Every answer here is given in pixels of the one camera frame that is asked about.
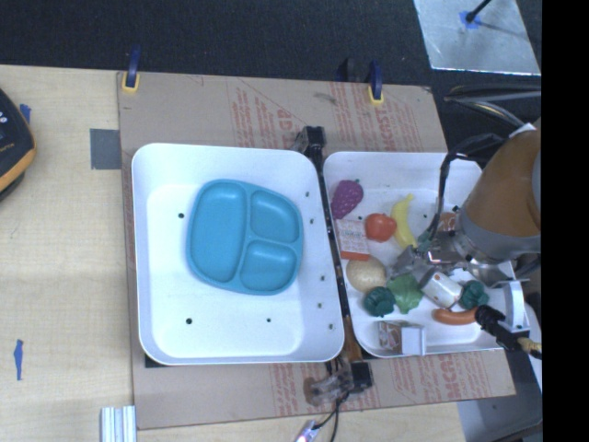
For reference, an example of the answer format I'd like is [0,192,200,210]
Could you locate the orange sausage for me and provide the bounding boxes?
[431,307,480,327]

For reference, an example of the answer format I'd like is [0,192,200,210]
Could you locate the purple grapes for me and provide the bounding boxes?
[329,179,364,221]

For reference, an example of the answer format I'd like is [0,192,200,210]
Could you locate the brown cardboard board red print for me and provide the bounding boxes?
[117,71,517,430]

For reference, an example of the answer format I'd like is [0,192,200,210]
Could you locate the thin black and white rod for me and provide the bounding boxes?
[310,145,356,363]

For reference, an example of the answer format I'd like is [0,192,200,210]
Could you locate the white plastic tray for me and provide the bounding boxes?
[131,143,346,366]
[321,151,531,359]

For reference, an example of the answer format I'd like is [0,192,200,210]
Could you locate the black cylinder on white bracket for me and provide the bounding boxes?
[475,279,531,352]

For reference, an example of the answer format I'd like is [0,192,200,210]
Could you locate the black block with thin wires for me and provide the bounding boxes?
[293,125,327,156]
[349,361,374,393]

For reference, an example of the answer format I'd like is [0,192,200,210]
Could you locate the white and orange packet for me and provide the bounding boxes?
[334,218,372,262]

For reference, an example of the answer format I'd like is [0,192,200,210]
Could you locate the red tomato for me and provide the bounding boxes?
[364,213,398,244]

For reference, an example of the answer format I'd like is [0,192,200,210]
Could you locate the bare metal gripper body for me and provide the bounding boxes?
[423,229,517,290]

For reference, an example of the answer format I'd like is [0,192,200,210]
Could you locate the white and orange carton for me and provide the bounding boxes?
[377,320,427,356]

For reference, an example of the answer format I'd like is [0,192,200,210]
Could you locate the dark green broccoli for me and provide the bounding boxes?
[364,285,397,319]
[458,279,491,312]

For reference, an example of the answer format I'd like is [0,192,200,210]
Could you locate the yellow banana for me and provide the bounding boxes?
[389,193,420,250]

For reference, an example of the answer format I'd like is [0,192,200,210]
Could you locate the white bottle with orange print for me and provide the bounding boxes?
[420,272,464,310]

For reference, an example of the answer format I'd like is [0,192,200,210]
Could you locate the light green lettuce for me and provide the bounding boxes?
[386,273,425,315]

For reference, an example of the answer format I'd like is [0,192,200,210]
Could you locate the beige potato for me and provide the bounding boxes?
[345,255,387,294]

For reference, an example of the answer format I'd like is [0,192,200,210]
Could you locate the blue divided plate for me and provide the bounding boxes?
[185,179,305,297]

